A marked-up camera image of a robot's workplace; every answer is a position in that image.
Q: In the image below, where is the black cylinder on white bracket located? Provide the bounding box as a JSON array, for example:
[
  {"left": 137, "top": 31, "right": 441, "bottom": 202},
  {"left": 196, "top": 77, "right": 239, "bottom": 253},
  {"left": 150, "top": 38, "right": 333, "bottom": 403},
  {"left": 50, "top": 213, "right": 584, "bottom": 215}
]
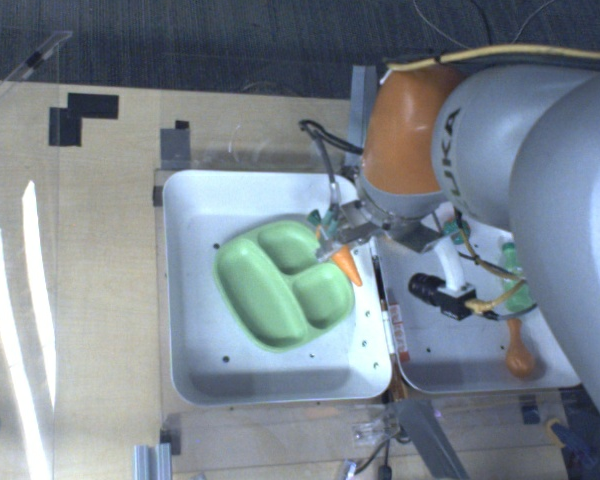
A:
[{"left": 407, "top": 237, "right": 478, "bottom": 322}]

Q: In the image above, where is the orange club-shaped toy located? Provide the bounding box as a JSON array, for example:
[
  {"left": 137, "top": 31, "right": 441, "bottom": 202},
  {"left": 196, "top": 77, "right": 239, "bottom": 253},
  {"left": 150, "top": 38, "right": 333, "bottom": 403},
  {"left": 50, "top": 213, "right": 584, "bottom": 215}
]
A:
[{"left": 503, "top": 316, "right": 537, "bottom": 380}]

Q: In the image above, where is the orange toy carrot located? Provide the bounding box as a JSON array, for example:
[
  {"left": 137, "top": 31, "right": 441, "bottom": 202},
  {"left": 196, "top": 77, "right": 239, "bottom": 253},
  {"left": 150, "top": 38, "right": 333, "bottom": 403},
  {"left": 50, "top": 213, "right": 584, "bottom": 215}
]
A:
[{"left": 331, "top": 244, "right": 364, "bottom": 288}]

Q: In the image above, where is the green clear plastic bottle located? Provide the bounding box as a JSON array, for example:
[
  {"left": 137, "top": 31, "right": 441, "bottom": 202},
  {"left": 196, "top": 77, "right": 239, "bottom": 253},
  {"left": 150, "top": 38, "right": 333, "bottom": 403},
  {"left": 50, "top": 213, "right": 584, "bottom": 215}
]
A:
[{"left": 498, "top": 241, "right": 535, "bottom": 314}]

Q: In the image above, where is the white plastic tray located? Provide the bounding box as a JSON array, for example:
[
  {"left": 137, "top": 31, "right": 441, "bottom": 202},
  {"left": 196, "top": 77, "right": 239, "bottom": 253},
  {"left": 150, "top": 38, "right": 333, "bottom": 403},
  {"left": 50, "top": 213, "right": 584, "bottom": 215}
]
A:
[
  {"left": 373, "top": 206, "right": 582, "bottom": 395},
  {"left": 161, "top": 168, "right": 394, "bottom": 408}
]

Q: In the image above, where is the thin black and white rod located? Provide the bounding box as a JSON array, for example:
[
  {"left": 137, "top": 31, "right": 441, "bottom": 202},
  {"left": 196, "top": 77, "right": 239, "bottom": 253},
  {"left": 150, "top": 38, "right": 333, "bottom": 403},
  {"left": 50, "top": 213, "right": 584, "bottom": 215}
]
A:
[{"left": 372, "top": 253, "right": 397, "bottom": 355}]

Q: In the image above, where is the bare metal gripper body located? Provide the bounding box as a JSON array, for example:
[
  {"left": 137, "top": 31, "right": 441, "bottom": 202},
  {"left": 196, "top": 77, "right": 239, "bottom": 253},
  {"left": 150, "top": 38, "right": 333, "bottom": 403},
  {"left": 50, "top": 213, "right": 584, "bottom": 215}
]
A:
[{"left": 329, "top": 199, "right": 397, "bottom": 249}]

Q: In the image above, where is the green divided plate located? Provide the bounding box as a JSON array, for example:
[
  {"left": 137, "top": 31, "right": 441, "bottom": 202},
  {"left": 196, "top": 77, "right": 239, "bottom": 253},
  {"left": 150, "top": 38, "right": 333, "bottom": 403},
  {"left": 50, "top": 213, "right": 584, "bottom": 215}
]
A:
[{"left": 212, "top": 219, "right": 357, "bottom": 354}]

